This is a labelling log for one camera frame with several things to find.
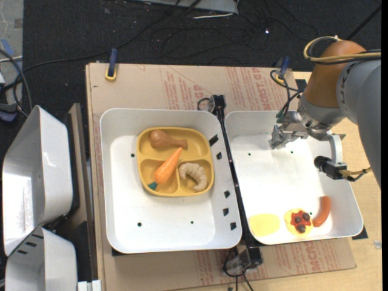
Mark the pale yellow flat oval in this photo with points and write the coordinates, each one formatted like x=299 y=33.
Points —
x=264 y=224

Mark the brown cardboard board red print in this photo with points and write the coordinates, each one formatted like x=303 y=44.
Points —
x=169 y=80

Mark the yellow divided plate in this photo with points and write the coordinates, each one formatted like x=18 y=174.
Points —
x=145 y=150

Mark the yellow pizza slice red topping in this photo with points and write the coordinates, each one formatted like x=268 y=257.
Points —
x=298 y=221

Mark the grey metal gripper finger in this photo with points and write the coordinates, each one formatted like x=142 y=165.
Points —
x=286 y=139
x=274 y=139

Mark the black cylinder on white bracket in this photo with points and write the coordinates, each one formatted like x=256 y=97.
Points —
x=329 y=166

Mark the orange sausage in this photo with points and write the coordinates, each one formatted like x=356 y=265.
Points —
x=322 y=212

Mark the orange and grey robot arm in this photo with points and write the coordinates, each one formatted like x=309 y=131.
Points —
x=357 y=95

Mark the beige croissant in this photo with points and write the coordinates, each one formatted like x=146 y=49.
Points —
x=197 y=173

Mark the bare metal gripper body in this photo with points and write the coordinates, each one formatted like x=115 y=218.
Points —
x=295 y=123

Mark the brown chicken drumstick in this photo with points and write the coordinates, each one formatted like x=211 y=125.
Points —
x=162 y=140

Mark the orange carrot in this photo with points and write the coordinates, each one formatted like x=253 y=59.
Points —
x=166 y=168

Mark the white plastic tray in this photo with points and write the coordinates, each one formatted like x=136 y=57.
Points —
x=36 y=174
x=42 y=265
x=282 y=180
x=163 y=217

